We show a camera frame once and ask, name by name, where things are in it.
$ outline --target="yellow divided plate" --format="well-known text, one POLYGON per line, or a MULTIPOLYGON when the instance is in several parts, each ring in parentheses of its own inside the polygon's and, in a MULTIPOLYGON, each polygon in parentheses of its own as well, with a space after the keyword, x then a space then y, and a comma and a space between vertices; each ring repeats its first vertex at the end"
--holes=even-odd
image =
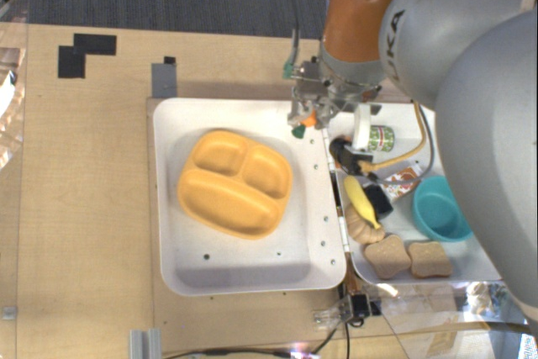
POLYGON ((189 155, 177 198, 194 219, 256 240, 277 228, 292 189, 292 168, 278 152, 224 130, 204 135, 189 155))

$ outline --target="wooden table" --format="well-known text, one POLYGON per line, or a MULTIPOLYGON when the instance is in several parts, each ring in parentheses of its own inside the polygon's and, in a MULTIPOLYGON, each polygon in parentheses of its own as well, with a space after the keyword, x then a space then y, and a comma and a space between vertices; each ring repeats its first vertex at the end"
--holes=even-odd
MULTIPOLYGON (((180 96, 287 99, 289 48, 287 39, 29 27, 18 358, 127 357, 129 331, 155 326, 168 352, 325 337, 312 312, 330 306, 334 291, 184 298, 153 283, 160 273, 151 261, 151 64, 177 58, 180 96), (88 55, 86 79, 59 79, 58 46, 72 45, 75 33, 117 35, 117 55, 88 55), (163 304, 173 321, 158 321, 163 304)), ((309 58, 318 42, 302 41, 301 49, 309 58)), ((342 336, 327 357, 345 352, 342 336)), ((383 317, 352 337, 361 357, 405 357, 383 317)))

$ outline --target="can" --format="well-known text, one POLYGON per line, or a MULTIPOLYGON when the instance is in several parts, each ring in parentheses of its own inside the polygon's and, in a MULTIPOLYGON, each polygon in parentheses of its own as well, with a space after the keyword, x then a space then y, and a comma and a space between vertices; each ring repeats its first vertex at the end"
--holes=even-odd
POLYGON ((371 126, 368 150, 389 152, 394 148, 394 130, 387 126, 371 126))

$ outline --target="white container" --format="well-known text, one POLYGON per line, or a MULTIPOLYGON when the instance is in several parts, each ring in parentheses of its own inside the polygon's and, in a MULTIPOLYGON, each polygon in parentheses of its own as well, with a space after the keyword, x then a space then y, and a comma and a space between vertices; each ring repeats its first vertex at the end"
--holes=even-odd
MULTIPOLYGON (((166 285, 181 295, 213 295, 282 290, 332 288, 345 275, 345 255, 329 173, 329 159, 321 131, 307 128, 302 140, 287 125, 290 102, 219 99, 167 99, 153 118, 159 205, 161 273, 166 285), (258 140, 279 151, 293 169, 292 193, 282 222, 266 238, 243 240, 224 234, 188 217, 177 201, 177 180, 198 139, 215 129, 227 129, 258 140)), ((427 112, 432 132, 435 116, 427 112)), ((377 152, 374 161, 404 153, 420 141, 413 106, 383 104, 372 117, 376 124, 394 129, 390 153, 377 152)), ((353 135, 353 114, 332 120, 330 137, 353 135)), ((428 146, 414 160, 426 167, 428 146)), ((386 170, 387 175, 398 170, 386 170)), ((442 175, 439 158, 430 175, 442 175)), ((345 174, 338 172, 339 183, 345 174)), ((349 203, 340 189, 344 207, 349 203)), ((398 234, 406 245, 427 240, 414 227, 412 196, 400 198, 382 221, 387 232, 398 234)), ((363 246, 349 240, 357 272, 369 283, 422 284, 431 282, 492 281, 500 277, 473 236, 458 243, 443 243, 454 266, 448 278, 417 279, 409 271, 390 281, 381 280, 364 258, 363 246)))
MULTIPOLYGON (((425 109, 426 118, 431 128, 435 140, 435 113, 425 109)), ((353 114, 338 114, 330 124, 330 136, 335 138, 339 135, 352 135, 353 132, 353 114)), ((384 103, 379 114, 372 117, 372 122, 382 124, 394 130, 395 141, 394 148, 390 153, 378 151, 375 153, 374 162, 385 161, 395 156, 413 149, 420 142, 420 130, 414 114, 414 107, 410 103, 384 103)), ((425 169, 430 160, 429 144, 419 152, 412 162, 418 161, 419 165, 425 169)), ((381 171, 379 177, 388 177, 390 174, 399 171, 407 166, 406 163, 400 163, 381 171)), ((435 146, 435 164, 432 171, 427 175, 444 175, 443 166, 440 161, 439 151, 435 146)), ((338 173, 339 183, 343 184, 344 172, 338 173)), ((343 187, 340 188, 342 205, 349 203, 343 187)), ((408 245, 414 241, 427 241, 429 238, 422 235, 414 226, 411 204, 413 194, 407 194, 393 203, 394 211, 381 221, 387 233, 399 235, 407 249, 408 245)), ((452 275, 448 278, 426 278, 418 279, 411 275, 411 271, 404 271, 397 274, 390 280, 382 280, 374 272, 370 263, 363 255, 365 246, 358 244, 350 239, 350 249, 353 253, 353 263, 356 271, 361 277, 371 283, 391 283, 391 284, 423 284, 432 282, 470 282, 470 281, 497 281, 500 276, 489 260, 488 255, 478 243, 473 235, 468 240, 461 242, 442 242, 443 249, 453 266, 452 275)))
POLYGON ((345 274, 345 258, 320 132, 292 136, 289 102, 168 99, 153 118, 161 273, 182 295, 324 289, 345 274), (243 240, 187 216, 177 180, 198 139, 227 129, 279 151, 293 169, 290 199, 269 236, 243 240))

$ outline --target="teal bowl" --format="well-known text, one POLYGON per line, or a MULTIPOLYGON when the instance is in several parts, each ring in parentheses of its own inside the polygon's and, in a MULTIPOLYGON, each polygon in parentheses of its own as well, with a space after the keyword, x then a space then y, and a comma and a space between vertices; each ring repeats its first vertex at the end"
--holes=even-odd
POLYGON ((472 235, 445 177, 426 178, 416 188, 413 221, 420 232, 436 241, 458 242, 472 235))

